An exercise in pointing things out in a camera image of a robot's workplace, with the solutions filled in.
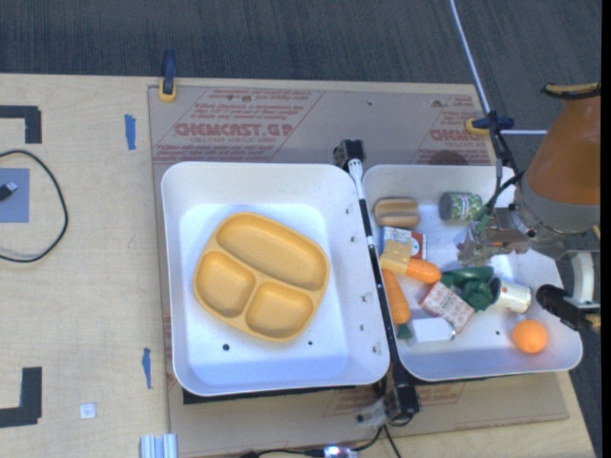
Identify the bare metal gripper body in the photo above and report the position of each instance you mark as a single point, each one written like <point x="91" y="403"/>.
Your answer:
<point x="506" y="234"/>

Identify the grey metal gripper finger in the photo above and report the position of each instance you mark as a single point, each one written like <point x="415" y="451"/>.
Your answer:
<point x="465" y="248"/>
<point x="483" y="256"/>

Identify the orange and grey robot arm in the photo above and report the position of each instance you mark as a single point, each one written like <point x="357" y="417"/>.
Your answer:
<point x="568" y="160"/>

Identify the green leafy vegetable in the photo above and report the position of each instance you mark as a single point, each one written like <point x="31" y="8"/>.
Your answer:
<point x="475" y="289"/>

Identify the green and grey can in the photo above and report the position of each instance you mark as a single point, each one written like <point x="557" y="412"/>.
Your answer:
<point x="459" y="206"/>

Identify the short orange carrot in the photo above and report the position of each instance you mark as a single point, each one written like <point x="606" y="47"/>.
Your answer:
<point x="424" y="271"/>

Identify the white blue and red carton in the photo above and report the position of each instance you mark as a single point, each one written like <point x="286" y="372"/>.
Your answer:
<point x="416" y="246"/>

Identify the white cup with dark lid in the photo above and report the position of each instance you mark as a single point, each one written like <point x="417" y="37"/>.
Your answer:
<point x="514" y="297"/>

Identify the orange and white printed carton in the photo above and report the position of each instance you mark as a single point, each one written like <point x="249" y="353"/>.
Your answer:
<point x="446" y="306"/>

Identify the yellow cheese wedge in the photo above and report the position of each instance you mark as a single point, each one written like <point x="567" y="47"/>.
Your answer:
<point x="396" y="256"/>

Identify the brown hot dog bun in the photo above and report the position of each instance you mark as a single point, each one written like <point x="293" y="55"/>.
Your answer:
<point x="396" y="213"/>

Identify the long orange carrot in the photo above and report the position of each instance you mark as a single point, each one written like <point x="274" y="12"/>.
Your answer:
<point x="397" y="298"/>

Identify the white box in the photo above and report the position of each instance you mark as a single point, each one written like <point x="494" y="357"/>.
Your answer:
<point x="432" y="330"/>

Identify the orange ball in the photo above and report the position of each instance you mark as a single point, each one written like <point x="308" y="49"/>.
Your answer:
<point x="530" y="337"/>

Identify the white plastic tray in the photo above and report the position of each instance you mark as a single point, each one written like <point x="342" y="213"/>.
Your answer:
<point x="477" y="356"/>
<point x="267" y="375"/>

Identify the thin black and white rod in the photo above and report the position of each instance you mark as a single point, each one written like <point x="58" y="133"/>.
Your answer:
<point x="365" y="217"/>

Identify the yellow divided plate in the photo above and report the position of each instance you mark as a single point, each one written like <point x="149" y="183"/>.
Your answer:
<point x="267" y="256"/>

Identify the brown cardboard board red print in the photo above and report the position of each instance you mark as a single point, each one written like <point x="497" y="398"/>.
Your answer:
<point x="305" y="127"/>

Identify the black cylinder on white bracket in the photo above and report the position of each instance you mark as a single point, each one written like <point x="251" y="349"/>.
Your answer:
<point x="563" y="306"/>

